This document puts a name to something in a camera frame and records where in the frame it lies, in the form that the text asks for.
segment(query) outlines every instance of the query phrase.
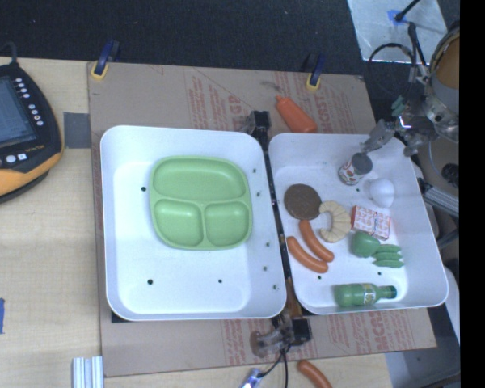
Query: brown cookie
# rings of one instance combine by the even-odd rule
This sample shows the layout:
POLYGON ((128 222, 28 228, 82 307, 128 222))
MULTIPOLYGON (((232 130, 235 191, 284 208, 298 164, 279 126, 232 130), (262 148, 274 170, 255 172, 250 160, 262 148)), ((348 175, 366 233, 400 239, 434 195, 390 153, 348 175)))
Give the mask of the brown cookie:
POLYGON ((305 184, 294 184, 284 194, 285 209, 298 220, 312 220, 319 212, 322 199, 314 188, 305 184))

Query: cardboard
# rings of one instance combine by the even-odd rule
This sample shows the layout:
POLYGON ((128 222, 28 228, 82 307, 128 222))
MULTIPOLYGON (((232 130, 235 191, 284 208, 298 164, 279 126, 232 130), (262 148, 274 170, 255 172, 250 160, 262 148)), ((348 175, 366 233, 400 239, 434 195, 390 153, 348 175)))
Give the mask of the cardboard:
MULTIPOLYGON (((269 111, 270 137, 289 129, 275 108, 289 96, 319 132, 368 133, 375 125, 365 84, 349 75, 324 74, 315 93, 307 74, 111 63, 104 80, 90 76, 91 151, 99 275, 103 369, 107 377, 270 363, 251 351, 252 332, 270 332, 268 319, 125 322, 106 300, 99 141, 118 124, 238 130, 253 110, 269 111)), ((313 339, 288 358, 314 359, 433 348, 426 309, 310 316, 313 339)))

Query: table surface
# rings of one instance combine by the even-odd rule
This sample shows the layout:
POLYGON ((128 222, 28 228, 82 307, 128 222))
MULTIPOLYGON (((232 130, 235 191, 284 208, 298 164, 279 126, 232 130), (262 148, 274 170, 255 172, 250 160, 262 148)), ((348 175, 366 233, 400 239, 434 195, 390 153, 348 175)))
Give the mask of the table surface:
MULTIPOLYGON (((0 65, 10 61, 0 57, 0 65)), ((51 103, 89 113, 85 61, 19 59, 51 103)), ((48 177, 0 205, 0 387, 69 387, 75 357, 101 355, 91 150, 66 149, 48 177)), ((334 387, 391 386, 384 354, 312 361, 334 387)), ((309 382, 289 362, 289 386, 309 382)), ((251 366, 105 378, 106 387, 239 386, 251 366)), ((277 366, 260 387, 285 384, 277 366)))

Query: sausage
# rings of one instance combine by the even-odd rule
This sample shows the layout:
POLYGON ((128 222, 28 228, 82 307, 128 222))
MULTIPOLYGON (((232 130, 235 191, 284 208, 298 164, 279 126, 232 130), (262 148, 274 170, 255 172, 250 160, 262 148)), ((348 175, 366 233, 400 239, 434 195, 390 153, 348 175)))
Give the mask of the sausage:
POLYGON ((297 369, 308 377, 316 388, 332 388, 331 383, 325 378, 322 371, 316 368, 309 361, 302 359, 297 363, 297 369))
POLYGON ((334 260, 334 253, 322 245, 316 238, 309 220, 300 220, 298 225, 300 226, 300 233, 302 233, 304 241, 313 253, 328 263, 334 260))
POLYGON ((307 253, 302 246, 300 246, 300 243, 295 237, 287 237, 286 242, 288 243, 289 253, 291 253, 291 255, 306 268, 317 273, 325 273, 329 269, 329 266, 323 260, 316 259, 307 253))

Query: egg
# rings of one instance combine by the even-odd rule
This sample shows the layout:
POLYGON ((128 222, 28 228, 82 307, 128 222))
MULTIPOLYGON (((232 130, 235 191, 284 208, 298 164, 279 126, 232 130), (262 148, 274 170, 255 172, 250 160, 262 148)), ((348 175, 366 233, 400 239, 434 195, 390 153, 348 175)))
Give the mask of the egg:
POLYGON ((387 178, 368 179, 365 183, 365 192, 379 207, 388 208, 394 203, 395 186, 387 178))

